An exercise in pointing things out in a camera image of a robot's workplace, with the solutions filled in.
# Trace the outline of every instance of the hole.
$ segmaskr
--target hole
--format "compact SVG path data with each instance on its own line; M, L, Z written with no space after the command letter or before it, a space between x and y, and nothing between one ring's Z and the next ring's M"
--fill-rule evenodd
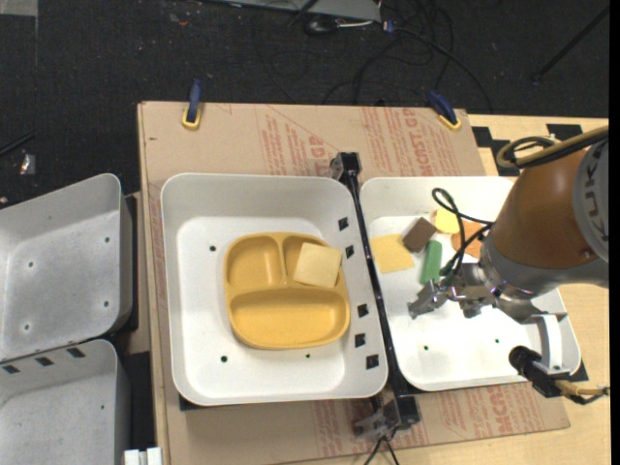
M49 358L47 358L46 356L41 356L40 358L35 358L39 364L43 367L49 367L50 365L53 365L54 362L51 361Z
M13 375L16 374L17 372L19 372L19 369L17 367L15 367L14 365L5 365L4 367L2 367L7 373Z
M379 355L371 355L366 357L366 370L379 366Z
M356 334L356 348L366 344L366 334Z
M364 303L363 305L358 305L357 306L357 316L358 317L364 317L366 315L368 315L368 305L366 305L366 303Z
M67 352L69 353L69 355L71 355L73 358L84 358L86 357L86 355L84 354L83 351L79 350L78 348L69 348L67 350Z

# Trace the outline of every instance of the floor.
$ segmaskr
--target floor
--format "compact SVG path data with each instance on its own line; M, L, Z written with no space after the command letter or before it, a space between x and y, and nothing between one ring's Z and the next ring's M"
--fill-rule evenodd
M609 0L382 0L381 24L308 35L304 13L201 0L0 0L0 208L110 171L140 187L136 105L426 105L608 117Z

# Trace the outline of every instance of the blue clamp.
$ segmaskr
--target blue clamp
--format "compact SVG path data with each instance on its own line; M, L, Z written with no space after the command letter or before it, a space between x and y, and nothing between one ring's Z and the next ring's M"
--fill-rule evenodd
M201 122L201 111L199 105L202 95L202 79L194 78L192 89L190 89L190 104L183 110L183 126L187 129L198 129Z
M446 124L447 127L453 130L457 130L461 127L461 121L456 117L454 108L452 108L450 102L446 100L446 97L431 89L426 95L426 100L430 106L439 113L439 120Z

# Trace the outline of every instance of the cardboard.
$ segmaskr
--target cardboard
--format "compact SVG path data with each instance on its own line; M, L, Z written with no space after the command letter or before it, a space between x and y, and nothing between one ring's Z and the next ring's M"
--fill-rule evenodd
M191 171L326 175L339 151L359 154L365 180L481 175L467 113L458 113L462 127L453 132L428 108L207 104L199 129L190 131L181 124L183 109L161 102L138 108L156 430L165 463L266 465L366 454L374 443L353 434L353 422L370 415L363 400L184 409L171 377L161 188ZM417 402L422 422L397 433L397 450L570 426L563 402L541 397L529 384L424 393ZM492 447L487 451L493 455ZM495 456L494 462L505 457ZM482 463L476 452L445 462Z

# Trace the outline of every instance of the wooden table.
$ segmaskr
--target wooden table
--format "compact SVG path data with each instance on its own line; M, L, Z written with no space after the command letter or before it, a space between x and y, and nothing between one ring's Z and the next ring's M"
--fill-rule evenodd
M606 124L607 119L523 117L502 115L470 115L472 127L488 128L495 140L516 140L525 136L545 135L548 125L580 126L583 131ZM170 348L163 345L160 338L159 314L154 295L157 289L153 267L153 243L151 235L152 201L147 197L149 167L144 159L144 134L140 131L140 161L142 174L142 210L145 229L145 251L147 264L148 304L150 316L150 344L153 369L153 395L155 403L156 434L158 446L164 451L167 465L188 465L183 461L171 460L171 435L174 446L182 450L188 440L196 436L185 435L179 429L171 428L168 411L178 402L166 392L166 367L162 366L163 353ZM493 156L488 148L480 148L484 168L488 175L496 175ZM608 290L592 286L566 286L560 289L569 312L575 336L580 345L582 358L589 374L591 384L608 384L609 370L609 294ZM610 443L610 399L604 398L592 405L579 406L565 400L571 426L567 429L539 432L527 435L514 435L502 438L469 441L458 444L438 445L421 448L399 449L397 458L401 465L406 464L509 464L531 465L534 463L587 463L605 465L611 463ZM268 447L261 429L257 435L238 436L240 446L250 441ZM314 465L359 465L366 455L341 456L330 459L305 462ZM203 458L205 464L215 463L209 456ZM388 453L377 455L373 463L392 463Z

